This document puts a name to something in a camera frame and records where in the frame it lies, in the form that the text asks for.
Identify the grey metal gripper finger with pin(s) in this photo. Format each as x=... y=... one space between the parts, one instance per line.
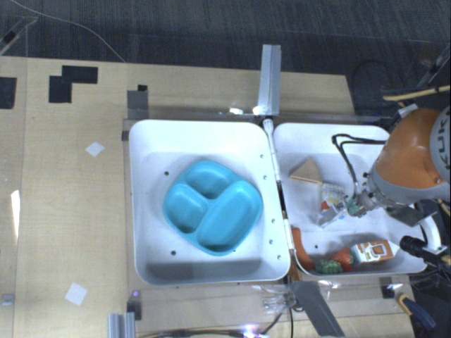
x=329 y=219
x=340 y=205

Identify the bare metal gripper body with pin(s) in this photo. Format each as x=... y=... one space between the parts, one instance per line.
x=368 y=203

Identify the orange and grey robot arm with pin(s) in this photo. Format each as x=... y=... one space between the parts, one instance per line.
x=408 y=146

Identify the white and yellow carton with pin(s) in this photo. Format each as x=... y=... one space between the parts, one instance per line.
x=330 y=191

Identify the orange toy carrot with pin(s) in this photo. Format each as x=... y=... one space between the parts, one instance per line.
x=343 y=257

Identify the red toy sausage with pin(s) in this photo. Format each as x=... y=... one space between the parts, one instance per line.
x=301 y=248

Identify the green toy broccoli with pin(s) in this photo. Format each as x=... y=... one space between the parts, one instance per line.
x=328 y=267

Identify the tan triangular toy bread slice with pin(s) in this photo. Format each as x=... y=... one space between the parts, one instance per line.
x=306 y=173

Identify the orange and white carton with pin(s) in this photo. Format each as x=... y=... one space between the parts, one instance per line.
x=373 y=252

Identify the white plastic tray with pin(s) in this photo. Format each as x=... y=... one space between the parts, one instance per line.
x=151 y=259
x=306 y=139

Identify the blue divided plate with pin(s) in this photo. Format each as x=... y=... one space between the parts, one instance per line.
x=225 y=217

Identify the black cylinder on white bracket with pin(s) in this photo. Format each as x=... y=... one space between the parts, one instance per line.
x=414 y=245

